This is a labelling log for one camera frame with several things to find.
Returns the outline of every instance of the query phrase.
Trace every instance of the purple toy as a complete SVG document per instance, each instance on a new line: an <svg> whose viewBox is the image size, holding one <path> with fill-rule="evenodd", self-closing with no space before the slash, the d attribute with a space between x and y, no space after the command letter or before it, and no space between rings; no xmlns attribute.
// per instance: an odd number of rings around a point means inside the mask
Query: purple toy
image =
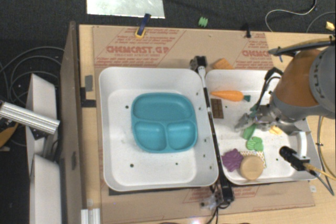
<svg viewBox="0 0 336 224"><path fill-rule="evenodd" d="M243 158L242 154L235 148L234 150L226 152L224 156L222 156L222 163L229 172L232 172L240 167L240 163Z"/></svg>

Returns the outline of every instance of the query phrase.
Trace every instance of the blue tape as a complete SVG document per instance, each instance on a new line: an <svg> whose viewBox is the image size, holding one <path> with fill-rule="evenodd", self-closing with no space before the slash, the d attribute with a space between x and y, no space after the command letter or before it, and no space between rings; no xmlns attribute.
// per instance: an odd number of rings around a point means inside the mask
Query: blue tape
<svg viewBox="0 0 336 224"><path fill-rule="evenodd" d="M143 17L142 19L142 22L141 22L141 25L139 27L139 30L138 32L136 33L138 36L141 36L145 27L146 27L146 24L148 23L149 19L151 18L151 15L146 13L145 16Z"/></svg>

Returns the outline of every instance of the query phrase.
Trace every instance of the orange object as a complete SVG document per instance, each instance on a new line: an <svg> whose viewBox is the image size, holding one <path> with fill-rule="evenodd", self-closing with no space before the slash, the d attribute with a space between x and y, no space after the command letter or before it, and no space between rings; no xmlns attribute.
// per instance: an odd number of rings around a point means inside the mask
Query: orange object
<svg viewBox="0 0 336 224"><path fill-rule="evenodd" d="M241 101L242 99L244 99L244 95L242 92L240 91L216 91L216 92L212 92L211 93L214 96L226 99L226 100L230 100L230 101Z"/></svg>
<svg viewBox="0 0 336 224"><path fill-rule="evenodd" d="M225 58L214 63L212 67L213 69L233 69L233 66Z"/></svg>

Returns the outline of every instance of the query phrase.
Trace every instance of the orange carrot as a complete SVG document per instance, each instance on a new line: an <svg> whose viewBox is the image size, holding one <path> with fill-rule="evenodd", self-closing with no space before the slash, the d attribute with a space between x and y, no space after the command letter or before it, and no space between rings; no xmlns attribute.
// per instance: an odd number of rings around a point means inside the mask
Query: orange carrot
<svg viewBox="0 0 336 224"><path fill-rule="evenodd" d="M241 101L244 99L244 95L240 91L216 91L211 93L214 96L230 100L230 101Z"/></svg>

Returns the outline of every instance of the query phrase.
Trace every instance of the teal plate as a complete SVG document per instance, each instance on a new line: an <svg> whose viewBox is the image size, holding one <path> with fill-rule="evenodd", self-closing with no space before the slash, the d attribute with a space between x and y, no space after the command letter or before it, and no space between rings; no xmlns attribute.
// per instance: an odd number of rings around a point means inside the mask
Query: teal plate
<svg viewBox="0 0 336 224"><path fill-rule="evenodd" d="M193 105L175 93L146 93L132 104L132 131L137 145L152 153L186 151L197 141Z"/></svg>

